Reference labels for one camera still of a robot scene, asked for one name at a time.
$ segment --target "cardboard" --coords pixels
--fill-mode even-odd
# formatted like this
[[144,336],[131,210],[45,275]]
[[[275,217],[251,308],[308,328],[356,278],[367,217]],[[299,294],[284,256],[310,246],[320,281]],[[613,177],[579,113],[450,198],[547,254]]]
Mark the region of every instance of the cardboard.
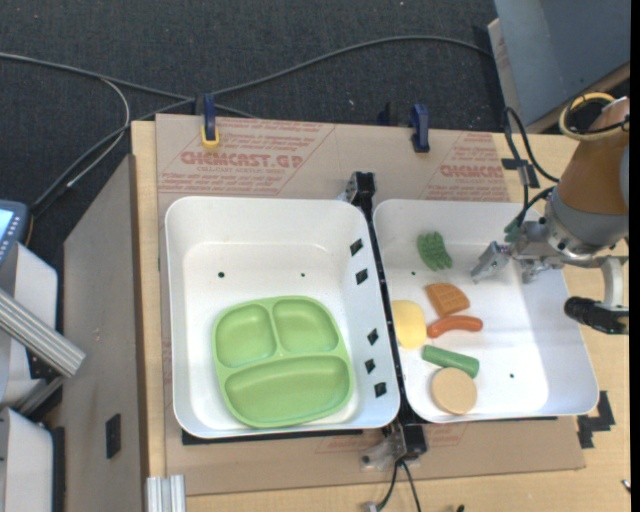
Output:
[[[164,435],[167,474],[183,474],[190,496],[388,481],[362,471],[360,454],[380,431],[287,440],[183,444],[171,403],[171,341],[164,214],[185,195],[340,198],[355,171],[375,173],[376,203],[390,198],[508,201],[489,133],[432,130],[415,153],[410,128],[219,118],[221,143],[205,151],[202,120],[156,120],[162,290]],[[415,479],[577,469],[584,459],[574,419],[424,425],[430,445]]]
[[68,512],[143,506],[129,169],[125,158],[64,243],[64,334],[87,354],[46,418],[65,429]]

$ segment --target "toy bread slice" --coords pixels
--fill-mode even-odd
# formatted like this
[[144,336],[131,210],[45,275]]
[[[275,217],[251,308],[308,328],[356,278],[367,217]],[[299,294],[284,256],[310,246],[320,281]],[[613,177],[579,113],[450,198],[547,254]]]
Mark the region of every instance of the toy bread slice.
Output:
[[431,304],[440,317],[452,315],[470,306],[467,296],[457,286],[452,284],[430,284],[425,290],[427,297],[429,297]]
[[422,308],[410,300],[394,300],[391,311],[398,343],[408,350],[421,346],[427,339]]

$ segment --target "wooden table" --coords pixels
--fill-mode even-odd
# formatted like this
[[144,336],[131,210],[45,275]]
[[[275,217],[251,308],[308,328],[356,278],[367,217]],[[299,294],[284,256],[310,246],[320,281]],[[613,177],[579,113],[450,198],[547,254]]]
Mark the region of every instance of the wooden table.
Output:
[[[501,135],[494,135],[498,153],[510,157]],[[575,142],[560,136],[536,135],[531,143],[547,170],[564,169]],[[156,139],[153,122],[132,124],[133,265],[136,275],[138,386],[143,477],[168,476],[164,437],[163,368],[158,273],[158,212],[156,191]],[[510,196],[520,201],[521,189],[513,173],[506,178]],[[603,281],[593,270],[567,268],[572,295],[600,298]],[[628,282],[628,265],[625,268]],[[583,328],[600,389],[608,392],[616,424],[610,432],[596,433],[595,448],[585,450],[586,468],[576,471],[512,474],[422,480],[416,483],[422,510],[536,511],[631,510],[630,493],[622,485],[630,479],[629,345],[626,336],[607,336]],[[225,511],[357,511],[362,503],[379,502],[388,483],[345,485],[286,491],[217,494],[188,498],[189,512]],[[411,489],[399,481],[385,510],[414,510]]]

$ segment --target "white bin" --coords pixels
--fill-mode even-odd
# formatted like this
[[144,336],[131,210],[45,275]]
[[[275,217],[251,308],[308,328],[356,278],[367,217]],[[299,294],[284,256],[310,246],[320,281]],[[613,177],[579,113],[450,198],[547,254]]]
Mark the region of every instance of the white bin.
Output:
[[[476,406],[464,415],[439,409],[429,392],[437,366],[421,358],[422,348],[399,348],[407,399],[423,419],[459,422],[577,415],[598,400],[598,386],[578,324],[564,314],[568,298],[562,273],[542,272],[523,284],[510,261],[497,276],[474,284],[470,271],[492,240],[519,212],[513,203],[389,200],[374,213],[374,224],[391,300],[420,305],[427,323],[438,318],[425,286],[447,282],[459,287],[471,307],[459,314],[479,317],[480,332],[451,331],[435,346],[475,357]],[[434,272],[421,260],[418,235],[439,232],[453,267]]]
[[[368,227],[359,210],[335,200],[185,197],[168,209],[165,229],[173,406],[185,431],[214,439],[378,428],[394,420],[398,383]],[[211,329],[230,306],[291,295],[311,297],[333,315],[351,360],[354,391],[330,416],[251,428],[225,405]]]

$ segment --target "green plate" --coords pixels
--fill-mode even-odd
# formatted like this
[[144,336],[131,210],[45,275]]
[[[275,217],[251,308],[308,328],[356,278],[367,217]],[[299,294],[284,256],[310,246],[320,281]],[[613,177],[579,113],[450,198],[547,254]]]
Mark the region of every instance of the green plate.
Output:
[[340,329],[320,302],[290,296],[223,311],[213,326],[213,358],[225,403],[256,428],[333,414],[353,393]]

